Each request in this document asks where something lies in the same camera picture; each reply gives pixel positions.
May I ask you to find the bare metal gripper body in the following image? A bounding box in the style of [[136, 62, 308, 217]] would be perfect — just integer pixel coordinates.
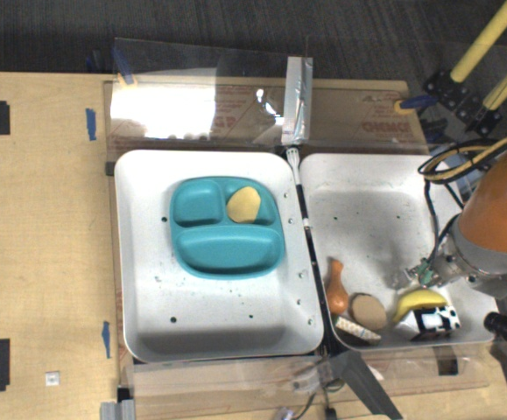
[[405, 251, 507, 300]]

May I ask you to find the black and white carton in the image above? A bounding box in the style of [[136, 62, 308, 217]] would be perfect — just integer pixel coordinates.
[[411, 304, 462, 342]]

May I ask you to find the yellow banana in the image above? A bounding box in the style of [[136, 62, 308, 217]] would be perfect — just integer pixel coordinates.
[[392, 288, 449, 325]]

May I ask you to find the brown round biscuit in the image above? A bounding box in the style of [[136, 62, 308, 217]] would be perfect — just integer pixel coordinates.
[[349, 292, 389, 333]]

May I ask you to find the white plastic tray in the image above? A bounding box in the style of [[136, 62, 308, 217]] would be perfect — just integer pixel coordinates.
[[299, 152, 499, 352], [113, 149, 326, 364]]

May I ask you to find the white patterned toy slice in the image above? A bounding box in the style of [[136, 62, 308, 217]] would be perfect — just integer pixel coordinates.
[[334, 315, 383, 347]]

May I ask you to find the orange toy drumstick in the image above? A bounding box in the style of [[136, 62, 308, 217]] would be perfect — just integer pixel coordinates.
[[325, 258, 350, 317]]

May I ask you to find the yellow oval toy food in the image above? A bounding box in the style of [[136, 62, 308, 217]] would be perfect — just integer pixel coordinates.
[[226, 185, 263, 225]]

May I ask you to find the teal divided plate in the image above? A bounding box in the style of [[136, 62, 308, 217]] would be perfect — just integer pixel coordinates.
[[168, 176, 286, 280]]

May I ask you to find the black cylinder on white bracket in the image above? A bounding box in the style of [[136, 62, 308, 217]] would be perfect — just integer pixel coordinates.
[[483, 295, 507, 349]]

